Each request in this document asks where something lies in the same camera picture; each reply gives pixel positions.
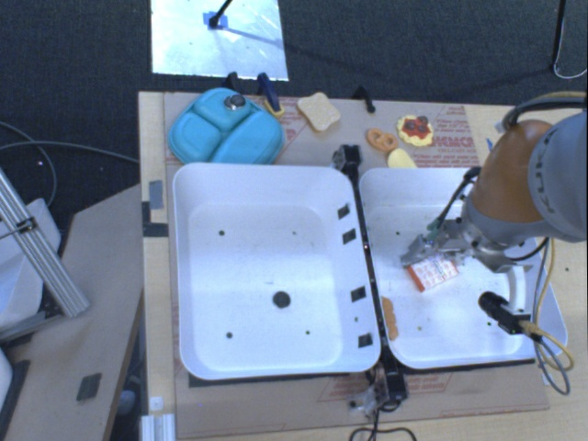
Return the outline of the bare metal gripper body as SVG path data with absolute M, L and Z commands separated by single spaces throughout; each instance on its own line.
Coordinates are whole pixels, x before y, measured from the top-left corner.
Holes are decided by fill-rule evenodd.
M 444 220 L 431 230 L 431 241 L 438 254 L 455 264 L 473 258 L 493 273 L 506 273 L 511 269 L 506 246 L 484 236 L 469 220 Z

